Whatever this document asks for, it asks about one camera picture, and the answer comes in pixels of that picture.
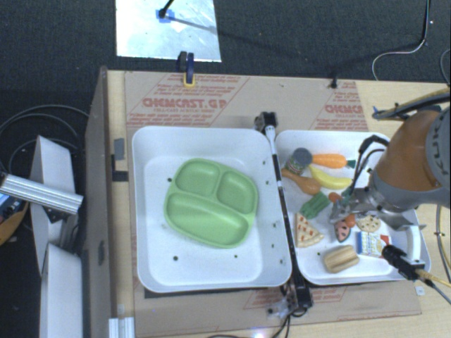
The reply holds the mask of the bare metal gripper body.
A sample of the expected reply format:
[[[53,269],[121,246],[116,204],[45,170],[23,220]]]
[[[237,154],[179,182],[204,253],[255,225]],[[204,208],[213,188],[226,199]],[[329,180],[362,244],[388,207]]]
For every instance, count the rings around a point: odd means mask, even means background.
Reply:
[[[370,187],[346,189],[343,198],[353,196],[355,205],[352,213],[365,213],[370,211],[381,211],[383,209],[383,196]]]

